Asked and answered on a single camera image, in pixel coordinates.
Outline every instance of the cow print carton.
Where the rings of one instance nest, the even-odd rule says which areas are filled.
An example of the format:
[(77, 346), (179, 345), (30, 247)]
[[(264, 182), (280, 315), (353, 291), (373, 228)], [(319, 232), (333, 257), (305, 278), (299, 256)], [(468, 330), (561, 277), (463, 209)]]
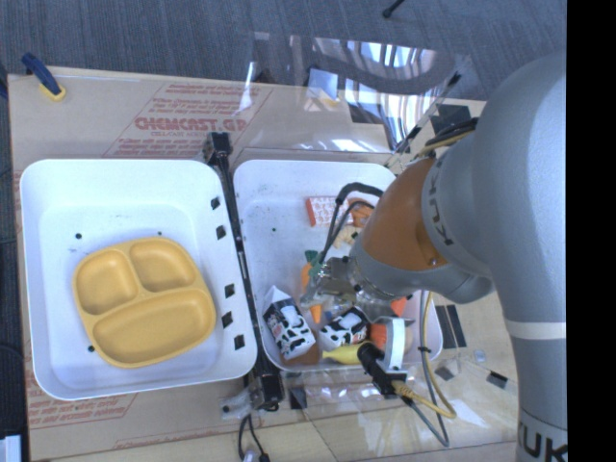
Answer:
[(332, 351), (340, 346), (359, 344), (368, 337), (368, 319), (356, 306), (345, 311), (319, 331), (321, 347)]
[(263, 319), (282, 356), (293, 359), (308, 352), (317, 340), (293, 298), (272, 286), (266, 295), (267, 302), (271, 305), (263, 314)]

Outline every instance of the white plastic tray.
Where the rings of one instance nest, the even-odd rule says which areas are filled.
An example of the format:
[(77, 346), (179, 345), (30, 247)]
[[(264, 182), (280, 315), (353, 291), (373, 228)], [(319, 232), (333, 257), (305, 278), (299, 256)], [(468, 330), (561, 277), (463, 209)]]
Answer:
[[(274, 339), (263, 321), (263, 299), (272, 285), (298, 299), (301, 295), (301, 268), (306, 263), (304, 251), (322, 250), (327, 228), (311, 227), (306, 212), (305, 199), (309, 196), (336, 196), (340, 189), (351, 182), (361, 182), (381, 190), (394, 181), (395, 175), (386, 167), (370, 163), (344, 163), (327, 161), (251, 160), (241, 164), (234, 174), (238, 212), (244, 235), (244, 249), (250, 282), (259, 315), (259, 324), (266, 354), (271, 362), (283, 371), (302, 372), (323, 369), (349, 368), (321, 360), (317, 365), (282, 362)], [(376, 197), (352, 192), (349, 198), (360, 196), (371, 203)], [(331, 248), (328, 257), (348, 255), (350, 246)], [(415, 320), (411, 325), (415, 344), (419, 344), (419, 293), (411, 298), (404, 310), (404, 317)], [(428, 310), (426, 330), (430, 358), (440, 354), (443, 336), (432, 305)], [(303, 314), (314, 327), (310, 313)], [(405, 364), (421, 362), (415, 347), (404, 356)]]
[[(186, 160), (44, 160), (24, 170), (20, 189), (33, 368), (47, 394), (119, 395), (237, 378), (252, 368), (257, 344), (222, 187), (210, 167)], [(220, 239), (219, 227), (226, 234)], [(95, 250), (156, 235), (191, 254), (212, 293), (217, 324), (205, 342), (177, 357), (114, 367), (89, 351), (72, 274)]]

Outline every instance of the yellow divided plate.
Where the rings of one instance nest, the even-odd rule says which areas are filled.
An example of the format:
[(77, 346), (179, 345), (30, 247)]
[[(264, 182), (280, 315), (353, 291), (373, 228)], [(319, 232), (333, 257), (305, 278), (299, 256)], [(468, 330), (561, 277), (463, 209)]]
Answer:
[(137, 368), (205, 341), (216, 308), (193, 258), (168, 238), (107, 246), (84, 258), (73, 294), (92, 346), (108, 363)]

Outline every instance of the orange object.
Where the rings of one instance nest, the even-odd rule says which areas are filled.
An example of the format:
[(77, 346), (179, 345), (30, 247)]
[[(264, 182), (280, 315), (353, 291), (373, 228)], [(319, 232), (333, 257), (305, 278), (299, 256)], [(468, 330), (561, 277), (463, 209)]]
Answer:
[[(404, 352), (413, 345), (413, 331), (411, 327), (405, 327)], [(387, 325), (385, 323), (371, 323), (368, 337), (370, 341), (381, 350), (387, 345)]]
[(304, 267), (301, 268), (301, 289), (303, 292), (306, 292), (306, 287), (308, 287), (308, 283), (310, 282), (309, 271), (312, 268), (310, 262), (308, 262)]
[(369, 337), (375, 346), (383, 350), (387, 343), (387, 325), (385, 323), (371, 323)]
[(398, 315), (399, 317), (401, 317), (402, 314), (404, 313), (404, 308), (406, 307), (407, 301), (408, 299), (406, 299), (406, 297), (401, 297), (400, 299), (396, 299), (395, 301), (392, 301), (392, 304), (391, 304), (392, 310), (394, 310), (394, 313)]
[(312, 320), (314, 320), (316, 324), (321, 323), (321, 311), (322, 306), (319, 304), (310, 307), (310, 314), (312, 315)]

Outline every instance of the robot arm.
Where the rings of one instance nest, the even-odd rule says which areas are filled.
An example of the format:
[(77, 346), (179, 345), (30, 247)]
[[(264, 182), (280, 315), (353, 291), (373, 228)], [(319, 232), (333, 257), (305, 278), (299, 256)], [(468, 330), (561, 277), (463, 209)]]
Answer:
[(373, 301), (425, 289), (466, 303), (496, 289), (519, 379), (519, 461), (567, 460), (565, 60), (518, 70), (474, 133), (411, 164), (350, 252), (350, 280)]

